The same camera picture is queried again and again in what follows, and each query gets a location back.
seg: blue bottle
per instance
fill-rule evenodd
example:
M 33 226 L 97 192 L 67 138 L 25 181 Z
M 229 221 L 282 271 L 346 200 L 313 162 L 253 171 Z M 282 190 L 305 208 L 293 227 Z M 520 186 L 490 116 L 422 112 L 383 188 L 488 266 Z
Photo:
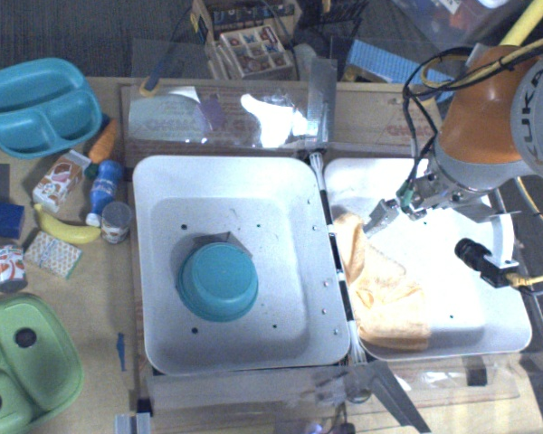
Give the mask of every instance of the blue bottle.
M 99 164 L 99 172 L 90 189 L 90 212 L 87 225 L 100 227 L 100 215 L 108 203 L 115 199 L 117 185 L 123 176 L 123 167 L 116 161 L 107 159 Z

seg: orange carrot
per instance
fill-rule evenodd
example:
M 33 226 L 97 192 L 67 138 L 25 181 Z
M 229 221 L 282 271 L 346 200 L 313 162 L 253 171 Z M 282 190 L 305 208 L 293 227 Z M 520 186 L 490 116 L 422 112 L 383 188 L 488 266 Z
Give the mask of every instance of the orange carrot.
M 89 151 L 89 159 L 93 164 L 100 164 L 109 159 L 115 147 L 119 122 L 112 119 L 110 123 L 100 132 L 99 138 Z

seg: yellow pole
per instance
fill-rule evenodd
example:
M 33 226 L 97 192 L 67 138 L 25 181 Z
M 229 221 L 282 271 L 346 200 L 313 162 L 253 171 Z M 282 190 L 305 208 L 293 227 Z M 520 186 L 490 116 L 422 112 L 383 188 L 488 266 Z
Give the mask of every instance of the yellow pole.
M 533 0 L 500 44 L 521 46 L 542 18 L 543 0 Z

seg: banana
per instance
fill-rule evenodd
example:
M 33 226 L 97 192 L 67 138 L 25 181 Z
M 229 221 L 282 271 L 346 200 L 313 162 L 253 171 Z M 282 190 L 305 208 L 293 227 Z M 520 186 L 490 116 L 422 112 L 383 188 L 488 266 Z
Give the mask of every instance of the banana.
M 56 217 L 44 211 L 41 204 L 35 204 L 34 210 L 38 216 L 38 224 L 42 231 L 45 231 L 54 238 L 70 244 L 85 244 L 95 241 L 100 236 L 100 228 L 89 225 L 69 225 L 59 221 Z

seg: metal can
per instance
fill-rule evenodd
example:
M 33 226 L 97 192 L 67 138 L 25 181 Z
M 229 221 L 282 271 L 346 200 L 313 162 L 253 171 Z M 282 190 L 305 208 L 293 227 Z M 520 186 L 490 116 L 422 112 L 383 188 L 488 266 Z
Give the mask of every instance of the metal can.
M 14 293 L 27 285 L 23 248 L 15 244 L 0 246 L 0 292 Z

